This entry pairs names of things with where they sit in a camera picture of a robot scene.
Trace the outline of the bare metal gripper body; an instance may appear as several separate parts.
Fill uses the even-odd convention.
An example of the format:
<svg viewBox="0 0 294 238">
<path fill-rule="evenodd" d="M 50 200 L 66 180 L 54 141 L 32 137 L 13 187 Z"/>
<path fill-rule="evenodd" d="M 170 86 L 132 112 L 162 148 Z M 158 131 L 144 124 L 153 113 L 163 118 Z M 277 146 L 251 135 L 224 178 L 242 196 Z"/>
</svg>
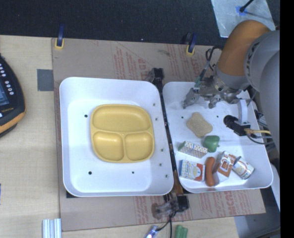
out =
<svg viewBox="0 0 294 238">
<path fill-rule="evenodd" d="M 205 77 L 201 81 L 199 95 L 209 100 L 213 95 L 220 95 L 221 101 L 229 104 L 235 104 L 238 101 L 238 95 L 242 89 L 234 89 L 227 86 L 218 76 Z"/>
</svg>

